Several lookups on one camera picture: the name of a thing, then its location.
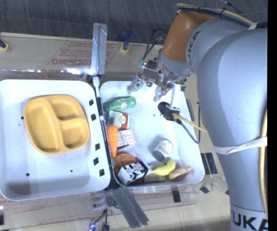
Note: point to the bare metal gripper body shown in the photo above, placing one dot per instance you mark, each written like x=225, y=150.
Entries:
x=158, y=72

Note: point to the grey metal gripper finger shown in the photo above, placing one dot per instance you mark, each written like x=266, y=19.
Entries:
x=159, y=93
x=134, y=84

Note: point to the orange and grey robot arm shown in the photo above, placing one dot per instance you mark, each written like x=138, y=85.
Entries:
x=227, y=85

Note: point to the green plastic bottle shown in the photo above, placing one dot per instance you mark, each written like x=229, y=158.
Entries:
x=121, y=104

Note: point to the white plastic tray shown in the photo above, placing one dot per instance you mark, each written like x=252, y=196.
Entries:
x=15, y=138
x=148, y=129

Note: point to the orange and white juice carton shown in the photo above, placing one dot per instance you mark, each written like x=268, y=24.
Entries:
x=119, y=119

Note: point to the red and white patterned packet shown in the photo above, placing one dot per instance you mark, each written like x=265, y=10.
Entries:
x=126, y=138

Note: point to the orange carrot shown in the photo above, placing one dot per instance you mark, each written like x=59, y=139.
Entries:
x=112, y=136

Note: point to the small white can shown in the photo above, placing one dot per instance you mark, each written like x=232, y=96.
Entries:
x=162, y=149

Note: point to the brown waffle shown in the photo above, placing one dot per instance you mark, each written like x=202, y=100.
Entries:
x=124, y=159

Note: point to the yellow banana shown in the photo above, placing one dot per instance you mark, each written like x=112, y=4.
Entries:
x=165, y=169

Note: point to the tan biscuit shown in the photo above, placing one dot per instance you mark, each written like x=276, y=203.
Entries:
x=180, y=172

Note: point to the brown cardboard board red print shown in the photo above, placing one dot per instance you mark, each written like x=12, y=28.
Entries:
x=56, y=54

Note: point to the black and white milk carton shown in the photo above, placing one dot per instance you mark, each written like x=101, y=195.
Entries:
x=132, y=172

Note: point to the brown patterned packet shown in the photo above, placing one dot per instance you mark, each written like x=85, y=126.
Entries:
x=154, y=177

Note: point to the yellow divided plate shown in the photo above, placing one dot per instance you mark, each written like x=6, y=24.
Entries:
x=54, y=124

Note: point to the black cylinder on white bracket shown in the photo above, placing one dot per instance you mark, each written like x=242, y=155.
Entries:
x=165, y=109

